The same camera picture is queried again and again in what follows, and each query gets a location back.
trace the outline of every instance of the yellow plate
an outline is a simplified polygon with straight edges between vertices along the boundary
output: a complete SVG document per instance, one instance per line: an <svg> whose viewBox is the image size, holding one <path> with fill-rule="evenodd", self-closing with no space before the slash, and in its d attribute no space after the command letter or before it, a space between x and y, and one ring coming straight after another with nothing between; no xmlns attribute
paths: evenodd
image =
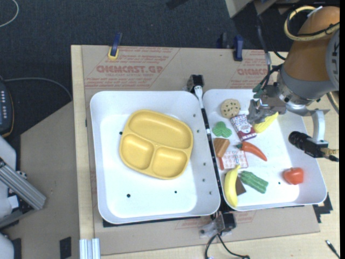
<svg viewBox="0 0 345 259"><path fill-rule="evenodd" d="M151 110L134 112L120 141L120 157L130 168L160 179L174 179L187 167L193 134L184 122Z"/></svg>

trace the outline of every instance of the table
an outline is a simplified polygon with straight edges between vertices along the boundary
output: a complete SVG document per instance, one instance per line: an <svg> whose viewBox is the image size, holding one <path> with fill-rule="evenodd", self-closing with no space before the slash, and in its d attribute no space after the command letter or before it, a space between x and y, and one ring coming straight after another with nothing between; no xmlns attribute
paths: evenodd
<svg viewBox="0 0 345 259"><path fill-rule="evenodd" d="M199 57L199 54L207 52L208 58L213 58L215 49L182 49L181 52L191 60ZM225 49L224 56L230 56L232 51ZM279 64L279 59L273 58L274 64ZM75 147L77 155L77 178L78 178L78 207L79 207L79 229L80 239L92 239L95 237L91 178L89 172L88 138L85 126L85 88L82 61L82 46L71 46L72 77L74 94L74 124L75 124ZM229 64L229 61L217 62L219 68L231 68L222 66ZM208 66L202 60L198 61L197 73L203 73ZM331 108L326 114L325 139L329 141L331 148L339 146L339 116L332 109L327 98L322 98L318 104L319 108ZM312 121L305 120L306 127L312 130ZM325 240L330 240L334 247L340 252L340 199L339 199L339 163L326 159L319 160L330 200L333 205L331 214L322 215L320 232L304 235L283 236L275 238L262 238L259 240L247 240L228 243L231 251L238 254L249 254L251 259L255 258L333 258ZM143 251L136 253L115 254L102 256L102 258L203 258L205 246L177 247L161 250ZM229 254L220 243L213 244L209 249L209 256L215 258L229 258Z"/></svg>

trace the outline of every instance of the black cable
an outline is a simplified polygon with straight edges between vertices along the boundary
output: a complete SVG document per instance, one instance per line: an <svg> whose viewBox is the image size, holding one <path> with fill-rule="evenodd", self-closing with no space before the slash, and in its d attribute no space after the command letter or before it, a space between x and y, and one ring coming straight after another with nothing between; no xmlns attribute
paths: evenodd
<svg viewBox="0 0 345 259"><path fill-rule="evenodd" d="M339 158L335 157L334 155L330 155L330 156L328 157L328 159L329 159L330 161L339 162Z"/></svg>
<svg viewBox="0 0 345 259"><path fill-rule="evenodd" d="M333 245L330 243L330 241L326 240L326 243L327 243L328 247L331 249L331 251L336 255L336 257L338 257L340 259L340 255L338 254L336 249L333 247Z"/></svg>
<svg viewBox="0 0 345 259"><path fill-rule="evenodd" d="M264 90L266 88L268 81L270 80L271 74L275 71L279 71L281 67L282 67L282 64L279 64L279 65L275 66L274 68L270 69L267 76L265 77L266 80L265 80L264 86L262 87L262 90Z"/></svg>
<svg viewBox="0 0 345 259"><path fill-rule="evenodd" d="M268 53L268 49L267 49L266 43L265 43L264 38L263 38L263 33L262 33L260 21L261 21L260 18L257 18L258 37L259 37L260 44L261 44L261 47L263 48L264 52Z"/></svg>
<svg viewBox="0 0 345 259"><path fill-rule="evenodd" d="M206 248L205 248L205 259L209 259L208 255L207 255L207 252L208 252L208 250L209 250L209 247L210 247L211 243L213 242L213 240L214 240L216 237L219 238L219 240L220 240L220 242L222 243L223 247L224 247L224 248L226 249L226 251L227 251L228 253L230 253L231 255L237 256L237 257L239 257L239 258L241 258L241 259L250 259L249 255L240 255L240 254L236 254L236 253L231 252L230 249L228 249L228 248L226 247L226 245L225 245L225 243L223 242L222 238L220 237L220 234L219 234L219 233L218 233L218 234L215 234L214 236L212 236L212 237L209 239L209 241L207 242Z"/></svg>
<svg viewBox="0 0 345 259"><path fill-rule="evenodd" d="M66 91L66 93L68 94L68 96L70 97L71 101L73 100L72 95L70 94L70 92L68 91L68 89L66 87L64 87L62 84L58 83L57 81L51 80L51 79L46 79L46 78L36 78L36 77L31 77L31 78L17 78L17 79L3 79L1 77L2 81L4 81L5 83L10 83L13 81L21 81L21 80L43 80L43 81L48 81L50 83L54 83L58 86L60 86L63 90Z"/></svg>
<svg viewBox="0 0 345 259"><path fill-rule="evenodd" d="M217 237L217 234L212 236L209 241L206 244L206 248L205 248L205 259L209 259L208 255L207 255L207 251L209 250L209 247L211 245L211 243L213 242L213 240Z"/></svg>
<svg viewBox="0 0 345 259"><path fill-rule="evenodd" d="M220 242L222 243L223 247L226 249L226 251L228 253L230 253L231 255L234 255L234 256L237 256L237 257L240 257L242 259L250 259L249 255L239 255L239 254L236 254L236 253L232 253L225 245L225 243L223 242L222 238L220 237L220 234L217 234L218 238L220 239Z"/></svg>
<svg viewBox="0 0 345 259"><path fill-rule="evenodd" d="M300 12L312 12L313 10L302 10L302 11L300 11ZM289 32L291 31L290 29L290 27L289 27L289 24L290 24L290 21L292 20L291 18L290 18L290 15L288 15L287 16L287 18L286 18L286 25L287 25L287 29L289 30ZM296 36L296 37L308 37L308 36L316 36L316 35L319 35L320 33L323 33L323 32L325 32L325 33L327 33L327 31L328 30L330 30L330 29L332 29L333 27L335 27L335 26L337 26L338 24L340 24L340 22L337 22L337 23L335 23L335 24L330 24L327 28L325 28L325 29L322 29L322 30L320 30L320 31L316 31L316 32L311 32L311 33L297 33L296 35L294 35L294 36Z"/></svg>
<svg viewBox="0 0 345 259"><path fill-rule="evenodd" d="M295 12L295 16L297 15L297 9L293 9L293 11ZM303 10L303 11L300 11L300 12L304 12L304 13L310 13L312 10ZM290 28L290 21L292 20L291 18L290 18L290 15L291 15L291 12L290 12L290 14L289 15L287 15L287 17L286 17L286 26L287 26L287 29L288 29L288 31L289 32L291 32L291 28Z"/></svg>
<svg viewBox="0 0 345 259"><path fill-rule="evenodd" d="M266 25L265 25L265 22L264 22L264 20L263 20L263 18L262 18L261 15L258 15L258 19L257 19L258 27L260 27L259 22L263 25L264 30L265 30L265 33L266 33L266 35L267 35L268 29L267 29L267 27L266 27ZM261 42L261 45L262 45L262 42L264 42L264 38L263 38L262 36L259 36L259 39L260 39L260 42ZM282 60L285 60L286 58L283 57L280 53L278 53L277 50L274 48L274 46L273 46L273 44L272 44L270 38L268 38L268 42L269 42L269 44L270 44L270 47L271 47L273 53L275 53L275 55L276 55L278 58L280 58L280 59L282 59Z"/></svg>
<svg viewBox="0 0 345 259"><path fill-rule="evenodd" d="M268 85L268 81L270 80L271 74L272 74L271 66L268 65L267 66L267 75L264 78L265 83L264 83L264 86L261 88L262 90L264 90L266 88L266 86Z"/></svg>

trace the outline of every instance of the metal bracket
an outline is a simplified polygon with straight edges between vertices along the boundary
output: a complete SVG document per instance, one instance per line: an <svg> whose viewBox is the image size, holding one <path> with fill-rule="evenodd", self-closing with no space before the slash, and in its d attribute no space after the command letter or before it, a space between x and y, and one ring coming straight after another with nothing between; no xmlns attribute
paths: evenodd
<svg viewBox="0 0 345 259"><path fill-rule="evenodd" d="M254 99L250 100L248 111L248 122L250 124L258 124L264 122L267 116L271 116L276 112L279 112L279 114L285 114L286 106L279 98L265 96L258 101L255 101Z"/></svg>
<svg viewBox="0 0 345 259"><path fill-rule="evenodd" d="M325 139L325 114L322 110L315 110L312 113L314 131L313 131L313 140L318 143L324 143Z"/></svg>
<svg viewBox="0 0 345 259"><path fill-rule="evenodd" d="M79 240L80 259L101 259L100 241L98 238L92 240Z"/></svg>
<svg viewBox="0 0 345 259"><path fill-rule="evenodd" d="M200 237L212 237L216 234L230 232L236 227L236 221L232 213L226 212L217 216L210 223L202 226L199 230Z"/></svg>
<svg viewBox="0 0 345 259"><path fill-rule="evenodd" d="M3 217L0 221L0 228L6 227L23 216L43 208L46 197L7 165L1 157L0 182L12 189L31 208L31 210L26 210L25 212L15 210L10 215Z"/></svg>

